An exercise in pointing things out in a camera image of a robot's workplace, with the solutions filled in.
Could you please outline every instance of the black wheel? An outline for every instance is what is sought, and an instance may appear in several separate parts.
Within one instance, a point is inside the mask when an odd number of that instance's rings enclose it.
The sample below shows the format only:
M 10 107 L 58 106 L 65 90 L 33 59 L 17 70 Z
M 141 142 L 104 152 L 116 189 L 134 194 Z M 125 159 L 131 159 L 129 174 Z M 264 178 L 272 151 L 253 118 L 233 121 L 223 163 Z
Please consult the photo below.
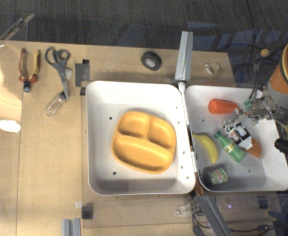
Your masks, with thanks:
M 153 52 L 145 52 L 141 59 L 143 65 L 153 71 L 157 71 L 162 64 L 161 58 L 158 54 Z

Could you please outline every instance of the wooden table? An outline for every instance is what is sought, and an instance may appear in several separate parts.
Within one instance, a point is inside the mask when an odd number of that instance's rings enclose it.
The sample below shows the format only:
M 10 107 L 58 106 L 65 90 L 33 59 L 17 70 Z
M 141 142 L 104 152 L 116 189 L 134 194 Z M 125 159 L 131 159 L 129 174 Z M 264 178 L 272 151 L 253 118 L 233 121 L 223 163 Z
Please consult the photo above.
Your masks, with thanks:
M 64 218 L 81 217 L 83 201 L 82 109 L 80 88 L 75 75 L 68 87 L 70 100 L 48 117 L 45 108 L 63 89 L 60 78 L 44 60 L 45 50 L 54 46 L 67 49 L 68 67 L 82 59 L 90 60 L 91 69 L 135 72 L 171 77 L 178 51 L 153 50 L 163 64 L 158 72 L 143 67 L 142 48 L 88 46 L 10 41 L 0 50 L 0 120 L 13 120 L 21 126 L 18 133 L 0 129 L 0 235 L 61 235 Z M 20 50 L 25 47 L 27 70 L 31 73 L 33 55 L 42 52 L 38 82 L 28 94 L 18 82 Z M 192 75 L 201 80 L 234 83 L 227 54 L 193 52 Z M 203 71 L 205 63 L 218 62 L 214 76 Z M 113 228 L 83 228 L 82 235 L 192 235 L 192 224 L 168 224 Z

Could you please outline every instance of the tin can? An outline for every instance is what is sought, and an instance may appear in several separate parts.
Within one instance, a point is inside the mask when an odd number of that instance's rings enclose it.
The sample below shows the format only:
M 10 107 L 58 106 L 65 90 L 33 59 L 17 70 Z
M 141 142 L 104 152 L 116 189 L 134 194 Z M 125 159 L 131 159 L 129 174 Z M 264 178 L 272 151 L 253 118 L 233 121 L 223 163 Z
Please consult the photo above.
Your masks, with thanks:
M 219 185 L 228 181 L 228 175 L 226 171 L 220 167 L 212 170 L 204 175 L 204 182 L 207 186 Z

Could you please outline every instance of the yellow plate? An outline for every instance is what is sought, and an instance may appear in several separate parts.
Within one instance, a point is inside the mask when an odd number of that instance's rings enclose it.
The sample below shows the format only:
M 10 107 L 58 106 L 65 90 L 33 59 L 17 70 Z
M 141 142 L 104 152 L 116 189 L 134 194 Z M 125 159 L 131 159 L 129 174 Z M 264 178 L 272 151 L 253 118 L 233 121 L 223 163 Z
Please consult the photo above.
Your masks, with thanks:
M 112 138 L 112 154 L 120 163 L 146 173 L 167 170 L 174 157 L 176 134 L 165 120 L 131 111 L 119 120 Z

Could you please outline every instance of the banana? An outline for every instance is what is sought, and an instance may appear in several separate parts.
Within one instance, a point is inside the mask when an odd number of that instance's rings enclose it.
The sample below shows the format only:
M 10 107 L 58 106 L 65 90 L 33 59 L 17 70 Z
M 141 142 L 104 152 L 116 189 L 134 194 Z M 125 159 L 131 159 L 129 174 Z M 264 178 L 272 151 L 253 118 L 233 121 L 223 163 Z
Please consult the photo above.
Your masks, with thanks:
M 197 138 L 200 143 L 204 145 L 209 155 L 209 159 L 212 163 L 215 163 L 218 159 L 218 150 L 213 140 L 207 135 L 196 135 L 195 133 L 192 133 L 192 136 Z

